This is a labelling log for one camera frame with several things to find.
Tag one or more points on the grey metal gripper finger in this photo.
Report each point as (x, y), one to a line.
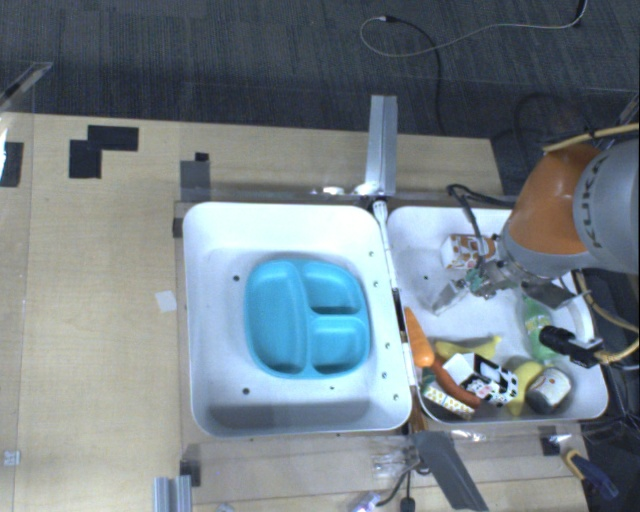
(447, 299)

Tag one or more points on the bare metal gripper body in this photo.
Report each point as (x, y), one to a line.
(500, 277)

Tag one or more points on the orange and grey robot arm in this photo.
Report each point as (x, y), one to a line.
(555, 210)

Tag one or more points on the white plastic tray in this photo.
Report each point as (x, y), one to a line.
(220, 320)
(480, 320)

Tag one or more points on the orange and white giraffe carton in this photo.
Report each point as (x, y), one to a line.
(457, 252)

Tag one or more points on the orange carrot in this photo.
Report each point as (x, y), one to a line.
(419, 340)

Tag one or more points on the yellow banana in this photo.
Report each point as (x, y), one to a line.
(465, 346)
(522, 385)

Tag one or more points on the green clear plastic bottle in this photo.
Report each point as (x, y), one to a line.
(535, 325)

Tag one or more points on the thin black and white rod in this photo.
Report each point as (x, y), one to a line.
(390, 260)

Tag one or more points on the red sausage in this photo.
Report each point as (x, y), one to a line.
(450, 385)

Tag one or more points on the white cow print carton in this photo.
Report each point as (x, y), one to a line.
(492, 382)

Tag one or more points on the yellow patterned carton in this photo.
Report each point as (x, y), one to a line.
(447, 402)

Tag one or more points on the blue divided plate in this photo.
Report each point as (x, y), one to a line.
(277, 320)

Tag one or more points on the pale wood board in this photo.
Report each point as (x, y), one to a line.
(100, 300)

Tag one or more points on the black cylinder on white bracket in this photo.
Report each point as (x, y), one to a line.
(560, 341)

